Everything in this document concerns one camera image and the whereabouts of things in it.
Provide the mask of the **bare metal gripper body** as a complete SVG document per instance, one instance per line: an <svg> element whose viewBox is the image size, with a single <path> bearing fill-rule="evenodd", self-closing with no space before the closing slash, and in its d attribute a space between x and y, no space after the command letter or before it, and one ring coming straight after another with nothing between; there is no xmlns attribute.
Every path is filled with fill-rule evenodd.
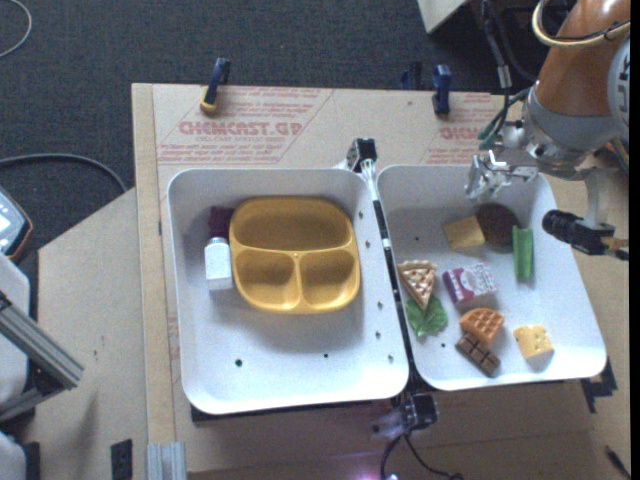
<svg viewBox="0 0 640 480"><path fill-rule="evenodd" d="M593 149L591 132L587 120L559 120L546 125L533 120L507 122L492 134L487 167L509 166L513 178L525 181L539 174L582 181L588 171L580 165Z"/></svg>

